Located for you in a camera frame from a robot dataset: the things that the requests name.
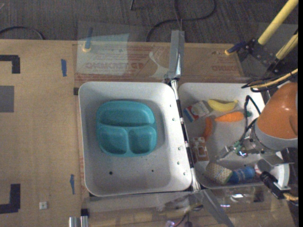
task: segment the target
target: wooden surface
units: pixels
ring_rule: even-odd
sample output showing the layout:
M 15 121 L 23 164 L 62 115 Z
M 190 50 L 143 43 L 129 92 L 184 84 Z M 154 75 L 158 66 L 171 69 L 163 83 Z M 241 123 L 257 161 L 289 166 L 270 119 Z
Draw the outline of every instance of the wooden surface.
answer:
M 77 127 L 79 111 L 77 96 L 73 94 L 73 46 L 77 46 L 77 42 L 0 40 L 0 54 L 18 55 L 21 59 L 20 74 L 11 73 L 11 62 L 0 62 L 0 85 L 14 86 L 15 93 L 14 112 L 0 113 L 0 204 L 9 202 L 11 184 L 21 184 L 18 213 L 0 214 L 0 226 L 65 227 L 69 216 L 80 216 L 83 184 Z M 62 59 L 67 62 L 66 77 L 62 74 Z M 75 194 L 70 184 L 71 175 L 74 175 Z M 39 210 L 41 201 L 48 202 L 48 209 Z M 278 219 L 277 223 L 280 217 L 287 219 L 288 225 L 281 227 L 292 227 L 288 208 L 282 206 L 281 209 L 283 217 L 276 215 L 274 219 Z M 250 221 L 254 214 L 264 219 L 272 214 L 271 207 L 266 214 L 256 211 L 249 215 Z M 204 213 L 202 217 L 195 215 L 194 226 L 222 226 L 217 225 L 213 217 L 206 217 L 205 212 L 201 213 Z M 91 224 L 128 227 L 163 226 L 165 223 L 164 219 L 150 218 L 148 212 L 141 214 L 142 218 L 133 219 L 127 211 L 119 222 L 112 221 L 117 214 L 93 213 Z M 231 217 L 237 223 L 242 221 L 239 213 Z M 112 225 L 100 225 L 100 218 Z

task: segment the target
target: small white cube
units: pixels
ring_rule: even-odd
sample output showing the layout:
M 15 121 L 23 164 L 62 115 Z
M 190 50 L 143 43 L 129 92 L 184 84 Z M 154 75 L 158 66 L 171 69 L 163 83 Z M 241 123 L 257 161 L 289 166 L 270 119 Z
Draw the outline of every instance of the small white cube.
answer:
M 47 202 L 39 202 L 39 209 L 40 210 L 47 209 Z

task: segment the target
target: blue mark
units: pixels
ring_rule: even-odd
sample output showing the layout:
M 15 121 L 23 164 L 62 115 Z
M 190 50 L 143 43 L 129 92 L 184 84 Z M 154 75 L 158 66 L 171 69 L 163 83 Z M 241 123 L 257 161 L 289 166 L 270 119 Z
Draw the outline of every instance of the blue mark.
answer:
M 70 183 L 71 183 L 72 194 L 75 194 L 75 180 L 73 174 L 71 174 Z
M 62 69 L 63 76 L 66 77 L 67 76 L 66 60 L 61 59 L 61 69 Z

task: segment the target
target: dark floor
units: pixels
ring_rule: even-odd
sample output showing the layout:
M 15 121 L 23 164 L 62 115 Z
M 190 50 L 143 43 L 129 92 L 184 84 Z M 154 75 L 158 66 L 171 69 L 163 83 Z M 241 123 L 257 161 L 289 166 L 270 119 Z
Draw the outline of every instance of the dark floor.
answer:
M 171 30 L 179 28 L 182 19 L 187 43 L 236 44 L 260 36 L 288 0 L 214 0 L 214 11 L 204 19 L 197 18 L 212 11 L 213 0 L 135 0 L 130 10 L 131 1 L 0 0 L 0 39 L 80 40 L 93 27 L 93 36 L 128 33 L 130 41 L 169 42 Z M 270 41 L 271 48 L 288 41 L 298 28 L 298 17 L 297 6 Z M 152 27 L 164 20 L 173 21 L 147 38 Z M 5 30 L 12 26 L 30 29 Z M 297 68 L 297 57 L 296 47 L 281 71 Z

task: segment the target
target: divided teal tray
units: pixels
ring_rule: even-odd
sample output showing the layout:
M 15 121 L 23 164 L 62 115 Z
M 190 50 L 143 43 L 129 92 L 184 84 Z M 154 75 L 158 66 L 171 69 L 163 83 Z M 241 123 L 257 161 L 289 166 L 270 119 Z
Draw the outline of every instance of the divided teal tray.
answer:
M 99 147 L 108 155 L 137 157 L 151 153 L 157 145 L 157 124 L 144 103 L 114 100 L 97 110 Z

